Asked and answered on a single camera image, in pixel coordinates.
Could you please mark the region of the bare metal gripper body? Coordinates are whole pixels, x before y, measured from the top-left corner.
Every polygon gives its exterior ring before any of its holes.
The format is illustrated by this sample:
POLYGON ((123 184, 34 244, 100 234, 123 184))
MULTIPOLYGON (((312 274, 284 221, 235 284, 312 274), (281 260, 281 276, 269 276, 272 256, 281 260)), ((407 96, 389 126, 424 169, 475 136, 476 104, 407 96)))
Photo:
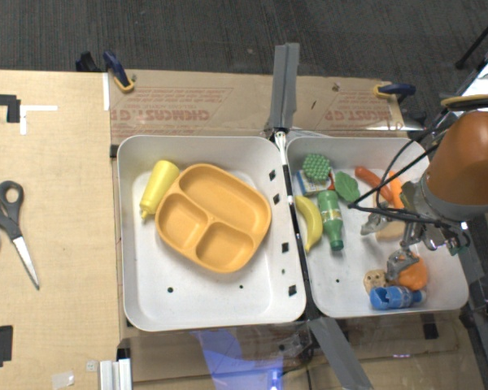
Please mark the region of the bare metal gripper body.
POLYGON ((446 246, 451 255, 461 254, 468 250, 470 237, 462 223, 442 215, 425 196, 425 182, 406 182, 400 194, 405 210, 417 214, 419 222, 406 222, 403 239, 400 241, 402 249, 409 249, 410 245, 422 242, 431 250, 446 246))

